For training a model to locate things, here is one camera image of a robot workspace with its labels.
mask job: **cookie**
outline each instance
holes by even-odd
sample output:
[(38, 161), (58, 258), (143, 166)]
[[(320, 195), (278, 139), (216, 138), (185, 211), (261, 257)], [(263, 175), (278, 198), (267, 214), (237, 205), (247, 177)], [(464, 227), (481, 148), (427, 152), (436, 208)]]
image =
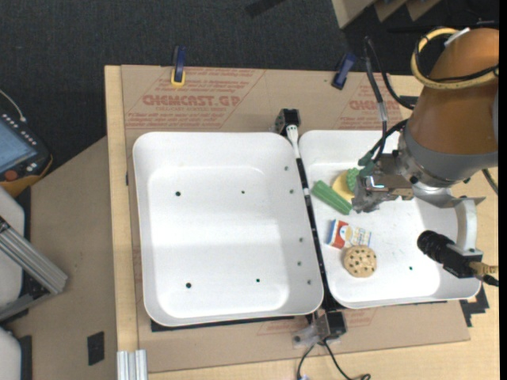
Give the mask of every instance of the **cookie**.
[(352, 246), (345, 251), (343, 264), (352, 276), (369, 277), (377, 269), (377, 256), (367, 246)]

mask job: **blue clamp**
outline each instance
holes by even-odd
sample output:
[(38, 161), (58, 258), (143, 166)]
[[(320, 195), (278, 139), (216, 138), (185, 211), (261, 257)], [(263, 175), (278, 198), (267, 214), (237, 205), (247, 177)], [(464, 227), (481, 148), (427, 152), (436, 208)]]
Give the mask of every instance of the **blue clamp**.
[(174, 49), (173, 61), (174, 68), (171, 71), (171, 84), (176, 87), (181, 87), (185, 84), (185, 54), (187, 48), (183, 46), (176, 46)]
[(333, 87), (336, 87), (339, 90), (343, 89), (345, 81), (347, 80), (347, 74), (356, 63), (356, 60), (357, 58), (353, 53), (349, 52), (343, 55), (338, 72), (334, 75), (333, 81), (331, 82)]

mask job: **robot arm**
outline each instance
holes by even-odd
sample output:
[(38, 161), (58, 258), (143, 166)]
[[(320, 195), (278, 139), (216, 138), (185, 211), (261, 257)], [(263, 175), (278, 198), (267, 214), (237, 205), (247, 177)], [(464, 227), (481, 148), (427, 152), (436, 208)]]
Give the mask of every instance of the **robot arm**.
[[(428, 41), (438, 36), (451, 37), (426, 77), (419, 71), (419, 54)], [(459, 266), (459, 272), (447, 269), (458, 277), (480, 273), (477, 265), (471, 268), (469, 263), (480, 263), (482, 258), (475, 249), (475, 205), (483, 199), (457, 199), (450, 187), (479, 170), (498, 166), (498, 61), (496, 29), (457, 32), (438, 28), (424, 36), (417, 44), (411, 66), (425, 87), (411, 117), (388, 132), (400, 132), (398, 149), (377, 155), (374, 160), (372, 150), (359, 161), (364, 168), (357, 177), (352, 200), (357, 212), (374, 211), (383, 201), (398, 197), (418, 197), (437, 207), (456, 209), (461, 221), (456, 243), (447, 238), (445, 245), (435, 245), (440, 252), (430, 252), (431, 241), (441, 237), (422, 234), (420, 242), (424, 246), (420, 249), (433, 259), (437, 254), (447, 255), (447, 265), (435, 260), (444, 268), (449, 263)]]

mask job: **black clip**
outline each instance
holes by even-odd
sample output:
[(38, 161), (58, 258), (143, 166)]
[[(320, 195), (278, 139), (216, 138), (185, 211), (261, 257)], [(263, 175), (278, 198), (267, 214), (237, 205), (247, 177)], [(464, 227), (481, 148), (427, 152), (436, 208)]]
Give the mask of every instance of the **black clip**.
[(347, 80), (347, 74), (352, 69), (355, 63), (356, 56), (353, 53), (349, 52), (343, 55), (343, 58), (341, 59), (340, 62), (340, 68), (338, 69), (338, 72), (334, 75), (331, 85), (339, 90), (343, 89), (345, 81)]
[(174, 48), (173, 62), (174, 68), (171, 71), (171, 84), (176, 87), (181, 87), (185, 84), (185, 54), (187, 48), (183, 46), (176, 46)]
[(271, 132), (287, 136), (287, 126), (296, 125), (297, 127), (301, 124), (299, 118), (299, 110), (296, 108), (282, 108), (276, 116), (275, 123), (269, 129)]

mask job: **wire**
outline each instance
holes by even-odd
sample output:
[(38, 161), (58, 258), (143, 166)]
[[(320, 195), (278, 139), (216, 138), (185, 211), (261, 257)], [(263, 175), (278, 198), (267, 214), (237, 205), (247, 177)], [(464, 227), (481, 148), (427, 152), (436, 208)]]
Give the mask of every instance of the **wire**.
[(483, 276), (482, 281), (490, 286), (500, 287), (500, 280), (495, 279), (492, 275)]
[(410, 59), (410, 68), (414, 77), (421, 82), (423, 85), (432, 89), (446, 89), (446, 90), (457, 90), (466, 89), (472, 86), (480, 86), (485, 83), (491, 82), (499, 77), (500, 64), (490, 66), (486, 69), (480, 70), (473, 74), (466, 74), (464, 76), (455, 76), (450, 78), (432, 79), (429, 76), (423, 75), (421, 72), (420, 55), (425, 46), (435, 38), (449, 37), (458, 32), (454, 28), (435, 28), (424, 35), (417, 43)]
[(301, 379), (301, 366), (303, 365), (303, 362), (305, 360), (305, 358), (308, 356), (308, 354), (313, 350), (313, 348), (315, 348), (315, 345), (316, 344), (313, 344), (311, 345), (306, 352), (304, 352), (304, 355), (303, 357), (301, 358), (301, 360), (299, 361), (299, 365), (298, 365), (298, 371), (297, 371), (297, 380), (300, 380)]
[(383, 82), (386, 85), (387, 91), (389, 91), (389, 94), (396, 100), (396, 102), (399, 105), (401, 105), (401, 106), (403, 106), (405, 108), (408, 108), (409, 110), (414, 110), (415, 106), (413, 104), (411, 104), (411, 103), (403, 100), (393, 90), (393, 88), (391, 86), (391, 82), (389, 81), (389, 77), (387, 76), (387, 73), (383, 70), (382, 65), (380, 64), (380, 59), (379, 59), (379, 56), (377, 55), (375, 47), (373, 46), (372, 38), (370, 38), (369, 36), (367, 36), (366, 38), (364, 38), (364, 43), (367, 44), (368, 47), (370, 48), (370, 50), (372, 51), (373, 57), (375, 58), (375, 62), (377, 64), (377, 67), (379, 68), (379, 72), (382, 75)]
[[(334, 366), (336, 366), (338, 371), (340, 371), (341, 375), (343, 377), (345, 377), (346, 380), (352, 380), (347, 374), (345, 374), (345, 372), (341, 369), (340, 365), (336, 361), (333, 351), (331, 351), (330, 346), (327, 344), (327, 338), (324, 339), (324, 346), (326, 347), (327, 351), (330, 353), (330, 356), (331, 356), (331, 359), (333, 360)], [(365, 375), (361, 376), (360, 380), (370, 380), (370, 378), (372, 378), (372, 376), (370, 374), (365, 374)]]
[(22, 123), (26, 123), (26, 118), (23, 115), (23, 112), (21, 111), (21, 109), (17, 106), (16, 102), (12, 98), (10, 98), (9, 95), (7, 95), (7, 93), (4, 92), (2, 89), (0, 89), (0, 94), (3, 95), (3, 97), (5, 97), (16, 109), (17, 113), (19, 114), (19, 120)]
[(372, 69), (372, 61), (370, 60), (370, 57), (368, 56), (368, 46), (370, 37), (366, 36), (364, 38), (364, 57), (366, 59), (366, 74), (368, 76), (368, 80), (370, 81), (370, 85), (372, 85), (373, 93), (375, 94), (375, 98), (377, 100), (379, 111), (380, 111), (380, 118), (382, 119), (382, 138), (380, 139), (380, 145), (379, 145), (379, 152), (373, 159), (373, 163), (376, 163), (380, 156), (382, 155), (383, 148), (386, 145), (386, 139), (387, 139), (387, 114), (385, 113), (386, 107), (383, 102), (382, 93), (380, 92), (379, 85), (377, 85), (377, 82), (375, 80), (375, 77), (373, 76), (373, 69)]
[[(326, 347), (327, 351), (329, 352), (330, 356), (331, 356), (331, 359), (333, 360), (333, 363), (334, 363), (334, 366), (336, 366), (336, 368), (340, 371), (341, 375), (345, 378), (345, 380), (352, 380), (349, 376), (347, 376), (347, 374), (345, 374), (345, 372), (341, 369), (340, 365), (338, 364), (338, 362), (336, 361), (336, 358), (334, 357), (334, 353), (333, 351), (331, 351), (331, 348), (330, 346), (327, 344), (327, 338), (325, 338), (323, 340), (322, 343), (320, 342), (316, 342), (314, 343), (313, 345), (311, 345), (307, 351), (304, 353), (303, 357), (301, 358), (301, 360), (299, 361), (299, 365), (298, 365), (298, 370), (297, 370), (297, 380), (301, 380), (303, 377), (301, 376), (301, 367), (303, 366), (303, 362), (305, 360), (305, 358), (310, 354), (310, 352), (313, 350), (313, 348), (315, 347), (315, 345), (323, 345)], [(370, 374), (365, 374), (363, 375), (360, 380), (370, 380), (370, 378), (372, 378), (372, 376)]]
[[(393, 125), (391, 128), (389, 128), (389, 130), (387, 130), (386, 132), (386, 138), (390, 137), (391, 135), (393, 135), (396, 131), (401, 131), (405, 126), (406, 126), (406, 123), (407, 123), (408, 120), (401, 120), (399, 123), (396, 123), (395, 125)], [(370, 149), (370, 153), (371, 154), (374, 154), (375, 151), (377, 150), (377, 148), (382, 144), (382, 139), (379, 139), (377, 141), (377, 143)]]
[(498, 184), (496, 181), (494, 181), (494, 178), (491, 176), (491, 173), (488, 169), (483, 169), (482, 170), (482, 173), (484, 174), (484, 177), (486, 178), (486, 180), (488, 181), (488, 183), (490, 184), (491, 188), (493, 189), (493, 191), (497, 194), (498, 196)]

